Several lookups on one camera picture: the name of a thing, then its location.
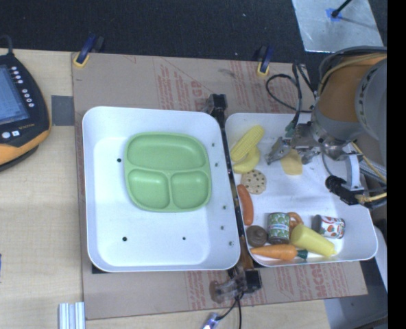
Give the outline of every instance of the orange carrot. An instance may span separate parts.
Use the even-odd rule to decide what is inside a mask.
[[[306,250],[297,250],[292,244],[277,244],[253,247],[250,252],[255,255],[277,258],[279,260],[292,260],[296,256],[307,258]]]
[[[243,222],[246,226],[253,223],[253,203],[252,198],[243,184],[237,185],[239,201],[243,211]]]

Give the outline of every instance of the yellow bottle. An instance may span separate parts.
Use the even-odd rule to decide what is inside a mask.
[[[329,257],[335,255],[334,244],[315,232],[305,224],[298,224],[291,231],[290,243],[300,249],[307,249],[309,252]]]

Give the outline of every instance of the green divided plate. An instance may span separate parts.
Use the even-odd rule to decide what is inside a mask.
[[[196,138],[169,132],[144,132],[130,138],[124,152],[126,187],[143,210],[192,211],[211,197],[206,148]]]

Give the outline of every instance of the cardboard sheet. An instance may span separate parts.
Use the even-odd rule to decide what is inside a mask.
[[[225,308],[211,299],[209,284],[229,279],[226,271],[104,273],[92,266],[86,247],[82,117],[95,106],[203,110],[210,94],[226,94],[226,116],[236,112],[294,113],[272,99],[256,62],[161,58],[92,53],[82,69],[73,66],[75,139],[82,238],[82,277],[87,319]],[[290,64],[270,64],[270,74],[291,75]],[[296,87],[285,78],[269,85],[282,102],[296,107]],[[301,78],[303,103],[313,95]],[[260,268],[263,287],[241,305],[274,304],[365,295],[359,262]]]

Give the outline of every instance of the black cable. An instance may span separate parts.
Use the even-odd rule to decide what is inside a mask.
[[[7,52],[7,55],[10,55],[10,54],[13,54],[13,55],[14,55],[14,53],[12,52],[13,47],[12,47],[12,39],[11,39],[11,37],[10,37],[9,35],[7,35],[7,34],[4,34],[4,35],[0,36],[0,40],[1,40],[1,39],[6,39],[6,41],[7,41],[7,43],[8,43],[8,52]]]
[[[244,293],[241,293],[241,295],[235,296],[235,301],[233,302],[232,306],[227,310],[226,313],[223,315],[219,315],[218,317],[215,318],[215,320],[221,321],[225,316],[227,316],[231,310],[235,307],[236,304],[238,304],[238,311],[239,311],[239,329],[241,329],[241,322],[242,322],[242,314],[241,314],[241,298],[243,298]]]
[[[365,202],[364,206],[366,208],[369,208],[370,210],[375,210],[376,208],[382,207],[386,204],[387,204],[387,197],[384,197],[383,199],[379,199],[376,201]]]
[[[272,94],[272,92],[270,91],[270,89],[269,89],[269,83],[270,83],[272,80],[274,80],[274,79],[276,79],[276,78],[278,78],[278,77],[289,79],[289,80],[294,84],[294,86],[298,89],[298,98],[299,98],[299,97],[302,98],[302,91],[301,91],[301,89],[300,89],[299,80],[296,81],[295,79],[293,79],[293,77],[291,77],[290,75],[284,74],[284,73],[275,74],[275,75],[271,76],[271,77],[266,81],[266,83],[265,83],[265,89],[266,89],[267,93],[269,94],[269,96],[270,96],[272,99],[274,99],[275,101],[277,101],[277,102],[280,103],[281,105],[284,105],[284,106],[288,107],[290,110],[298,111],[297,108],[295,108],[295,107],[289,105],[288,103],[285,103],[284,101],[278,99],[278,98],[277,98],[276,96],[274,96],[274,95]],[[301,110],[300,112],[301,112],[301,113],[311,113],[311,111],[309,111],[309,110]]]
[[[299,64],[298,64],[298,70],[299,70],[300,75],[301,75],[302,78],[304,79],[305,84],[309,87],[309,89],[311,90],[311,92],[313,93],[313,96],[314,96],[314,98],[315,98],[315,91],[314,91],[314,89],[313,89],[313,86],[311,85],[311,83],[310,83],[310,81],[309,81],[307,75],[305,74],[305,72],[304,72],[302,66],[300,66]]]
[[[293,127],[296,127],[296,125],[298,124],[298,121],[299,121],[300,111],[301,111],[301,108],[302,108],[302,91],[300,90],[298,66],[297,66],[296,62],[293,63],[293,65],[291,66],[291,69],[292,69],[293,74],[294,74],[294,81],[296,83],[295,84],[296,89],[298,89],[298,106],[296,108],[296,113],[294,115],[294,118],[291,121],[293,123]]]
[[[241,329],[241,322],[243,321],[242,319],[242,315],[241,315],[241,303],[240,303],[240,299],[238,299],[238,314],[239,314],[239,325],[238,325],[238,329]]]

